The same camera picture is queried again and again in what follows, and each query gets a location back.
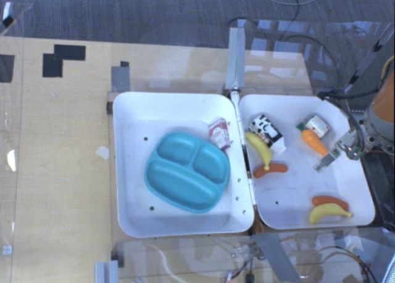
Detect yellow banana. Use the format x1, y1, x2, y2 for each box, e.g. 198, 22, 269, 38
308, 202, 354, 225
244, 131, 273, 171

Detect orange carrot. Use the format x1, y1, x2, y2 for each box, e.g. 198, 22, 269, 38
296, 121, 329, 157

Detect orange sausage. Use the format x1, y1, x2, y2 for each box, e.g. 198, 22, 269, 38
252, 162, 289, 179
311, 195, 350, 212

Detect black and white carton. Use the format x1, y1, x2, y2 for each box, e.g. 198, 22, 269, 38
247, 113, 287, 157

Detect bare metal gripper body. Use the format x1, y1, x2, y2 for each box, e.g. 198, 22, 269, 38
334, 128, 370, 162

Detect blue divided plate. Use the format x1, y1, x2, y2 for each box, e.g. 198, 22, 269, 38
143, 130, 231, 214

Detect white plastic tray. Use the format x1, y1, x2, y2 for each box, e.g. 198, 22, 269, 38
238, 93, 376, 231
112, 91, 256, 239

